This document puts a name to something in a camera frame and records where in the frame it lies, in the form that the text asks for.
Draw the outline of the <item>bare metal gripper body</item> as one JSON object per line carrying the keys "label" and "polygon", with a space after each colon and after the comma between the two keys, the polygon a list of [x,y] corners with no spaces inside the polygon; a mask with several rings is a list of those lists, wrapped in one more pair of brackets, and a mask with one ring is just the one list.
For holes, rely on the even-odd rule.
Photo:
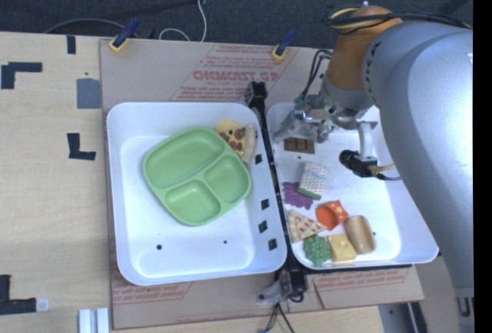
{"label": "bare metal gripper body", "polygon": [[360,124],[369,124],[370,129],[377,126],[377,121],[362,120],[372,106],[364,93],[318,93],[317,95],[299,95],[294,100],[294,112],[308,124],[355,130]]}

